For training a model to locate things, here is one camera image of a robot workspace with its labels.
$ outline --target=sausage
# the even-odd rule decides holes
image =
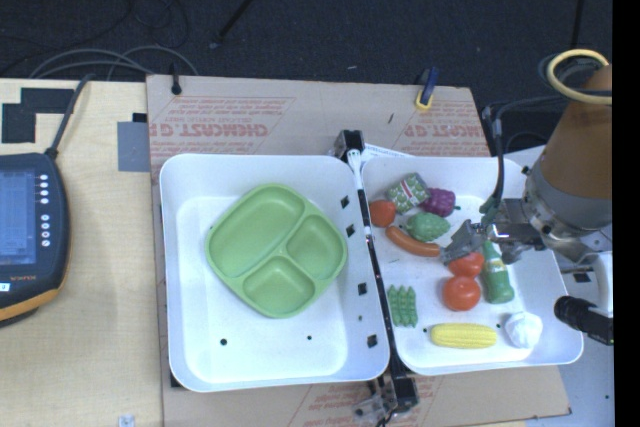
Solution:
[[[391,242],[413,255],[440,256],[440,246],[438,244],[433,242],[420,242],[410,235],[407,235],[397,226],[389,226],[384,233]]]

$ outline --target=cardboard sheet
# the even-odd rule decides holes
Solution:
[[[420,111],[414,85],[180,77],[178,96],[171,85],[170,76],[147,78],[165,424],[357,426],[351,407],[370,394],[366,383],[209,394],[172,386],[158,173],[179,153],[327,154],[341,130],[361,130],[369,144],[416,156],[488,156],[470,90],[438,86],[432,107]],[[553,366],[415,379],[420,403],[393,425],[480,425],[570,412]]]

